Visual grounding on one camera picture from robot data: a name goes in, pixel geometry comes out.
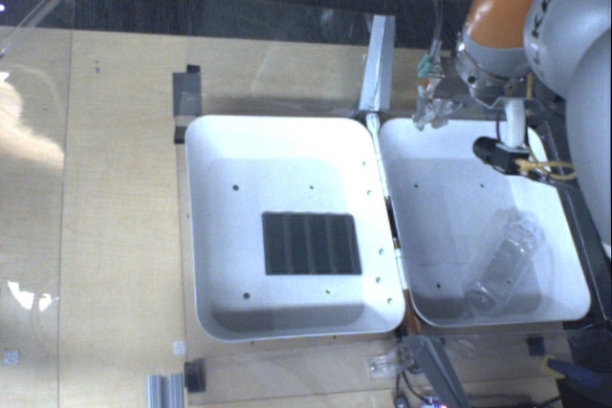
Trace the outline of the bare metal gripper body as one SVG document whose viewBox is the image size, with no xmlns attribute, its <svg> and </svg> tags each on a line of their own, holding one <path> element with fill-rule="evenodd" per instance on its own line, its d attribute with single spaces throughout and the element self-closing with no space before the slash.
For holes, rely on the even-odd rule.
<svg viewBox="0 0 612 408">
<path fill-rule="evenodd" d="M 479 104 L 487 109 L 515 98 L 515 80 L 491 75 L 459 59 L 425 59 L 419 66 L 427 102 L 453 103 L 464 108 Z"/>
</svg>

